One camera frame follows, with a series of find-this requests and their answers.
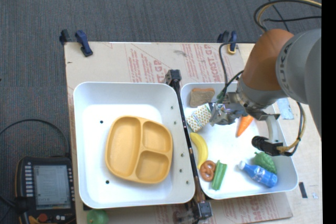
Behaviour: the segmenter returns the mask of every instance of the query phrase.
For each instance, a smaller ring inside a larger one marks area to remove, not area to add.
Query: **toy water bottle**
[[[244,170],[253,180],[265,184],[267,187],[273,187],[277,181],[278,177],[276,174],[267,171],[266,169],[260,167],[259,165],[249,165],[241,161],[238,165],[239,169]]]

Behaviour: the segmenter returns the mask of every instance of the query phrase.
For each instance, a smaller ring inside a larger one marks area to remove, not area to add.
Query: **toy carrot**
[[[239,137],[243,133],[243,131],[246,130],[246,128],[250,125],[252,120],[253,120],[253,117],[251,115],[241,117],[240,124],[238,127],[237,137]]]

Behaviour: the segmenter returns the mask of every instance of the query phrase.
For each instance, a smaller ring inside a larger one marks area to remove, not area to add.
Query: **yellow banana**
[[[208,159],[208,146],[202,136],[197,133],[190,133],[191,141],[197,147],[198,151],[198,163],[197,169],[200,169],[201,165]]]

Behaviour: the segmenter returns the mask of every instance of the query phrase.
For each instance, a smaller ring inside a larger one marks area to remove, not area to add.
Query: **bottle label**
[[[262,169],[261,167],[257,167],[254,170],[254,176],[252,177],[252,179],[260,182],[260,181],[262,181],[262,178],[264,177],[264,175],[265,175],[265,169]]]

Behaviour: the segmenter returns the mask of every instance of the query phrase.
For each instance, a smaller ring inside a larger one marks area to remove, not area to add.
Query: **bottle cap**
[[[245,167],[245,164],[246,164],[245,162],[240,161],[240,163],[239,163],[239,165],[238,165],[239,169],[240,169],[240,170],[243,170],[244,167]]]

